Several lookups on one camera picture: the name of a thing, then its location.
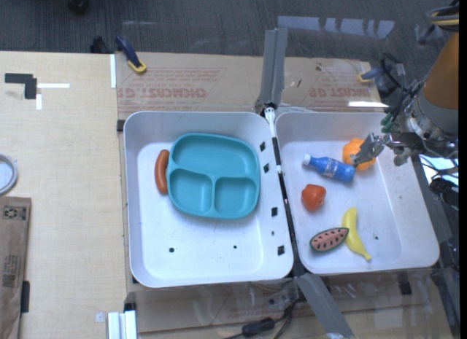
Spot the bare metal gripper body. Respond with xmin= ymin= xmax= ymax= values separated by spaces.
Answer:
xmin=381 ymin=117 xmax=459 ymax=166

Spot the orange toy pumpkin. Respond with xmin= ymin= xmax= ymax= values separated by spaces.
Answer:
xmin=341 ymin=138 xmax=377 ymax=171

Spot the blue toy bottle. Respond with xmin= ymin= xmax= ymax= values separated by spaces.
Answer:
xmin=301 ymin=153 xmax=356 ymax=184

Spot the white plastic tray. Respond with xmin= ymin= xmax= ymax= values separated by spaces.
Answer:
xmin=274 ymin=111 xmax=441 ymax=276
xmin=123 ymin=110 xmax=295 ymax=289

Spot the yellow banana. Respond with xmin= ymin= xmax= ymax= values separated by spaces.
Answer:
xmin=341 ymin=206 xmax=372 ymax=262

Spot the toy watermelon slice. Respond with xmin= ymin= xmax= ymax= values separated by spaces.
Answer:
xmin=309 ymin=227 xmax=350 ymax=253

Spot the teal divided plate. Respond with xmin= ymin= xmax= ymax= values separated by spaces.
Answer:
xmin=166 ymin=132 xmax=261 ymax=220

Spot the brown cardboard board red print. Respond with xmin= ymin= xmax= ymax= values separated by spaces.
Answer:
xmin=115 ymin=51 xmax=444 ymax=334

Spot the orange-brown toy sausage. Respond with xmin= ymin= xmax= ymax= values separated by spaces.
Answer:
xmin=154 ymin=149 xmax=171 ymax=195

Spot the brown paper envelope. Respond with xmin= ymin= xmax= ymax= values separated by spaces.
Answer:
xmin=0 ymin=195 xmax=32 ymax=339

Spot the black cylinder on white bracket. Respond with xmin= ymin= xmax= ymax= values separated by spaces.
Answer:
xmin=419 ymin=153 xmax=460 ymax=209

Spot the white ring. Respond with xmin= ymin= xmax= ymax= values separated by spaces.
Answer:
xmin=0 ymin=153 xmax=18 ymax=196

